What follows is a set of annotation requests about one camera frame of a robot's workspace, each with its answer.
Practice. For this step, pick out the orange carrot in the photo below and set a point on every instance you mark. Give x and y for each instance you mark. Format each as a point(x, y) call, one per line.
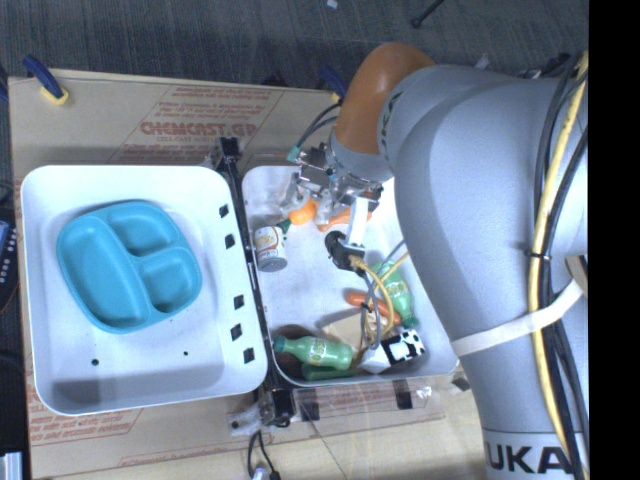
point(302, 214)

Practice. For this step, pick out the black cylinder on white bracket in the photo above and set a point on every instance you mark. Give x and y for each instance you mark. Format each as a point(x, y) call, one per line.
point(340, 253)

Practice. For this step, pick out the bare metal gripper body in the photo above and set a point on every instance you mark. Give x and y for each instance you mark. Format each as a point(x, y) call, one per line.
point(320, 170)

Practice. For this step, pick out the green plastic bottle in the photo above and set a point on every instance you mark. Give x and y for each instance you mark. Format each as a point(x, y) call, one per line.
point(320, 352)
point(400, 293)

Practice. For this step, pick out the white plastic tray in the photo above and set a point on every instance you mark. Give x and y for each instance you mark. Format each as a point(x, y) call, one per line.
point(310, 288)
point(150, 378)

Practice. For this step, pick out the green flat packet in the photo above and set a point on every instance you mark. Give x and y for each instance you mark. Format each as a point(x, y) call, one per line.
point(325, 373)

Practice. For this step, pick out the brown cardboard board red print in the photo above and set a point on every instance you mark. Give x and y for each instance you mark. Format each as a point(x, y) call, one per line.
point(125, 118)

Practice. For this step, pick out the black and white carton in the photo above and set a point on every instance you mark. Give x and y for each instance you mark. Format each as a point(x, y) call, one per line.
point(402, 350)

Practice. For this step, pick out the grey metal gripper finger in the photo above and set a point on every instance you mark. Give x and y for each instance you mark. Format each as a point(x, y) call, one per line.
point(327, 210)
point(295, 200)

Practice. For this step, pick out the tan bread slice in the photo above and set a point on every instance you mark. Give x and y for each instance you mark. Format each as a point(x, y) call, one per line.
point(342, 330)

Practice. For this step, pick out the orange sausage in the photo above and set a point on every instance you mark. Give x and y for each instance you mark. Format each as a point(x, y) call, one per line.
point(387, 310)

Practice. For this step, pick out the small white can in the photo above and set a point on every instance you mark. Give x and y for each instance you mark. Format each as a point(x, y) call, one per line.
point(270, 250)

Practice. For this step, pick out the blue divided plate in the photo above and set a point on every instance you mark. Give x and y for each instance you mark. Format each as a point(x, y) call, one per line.
point(125, 268)

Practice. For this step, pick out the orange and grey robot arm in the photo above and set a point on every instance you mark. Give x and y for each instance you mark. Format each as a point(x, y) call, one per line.
point(450, 178)

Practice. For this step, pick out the brown doughnut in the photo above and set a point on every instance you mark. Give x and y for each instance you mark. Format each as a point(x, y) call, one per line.
point(289, 333)

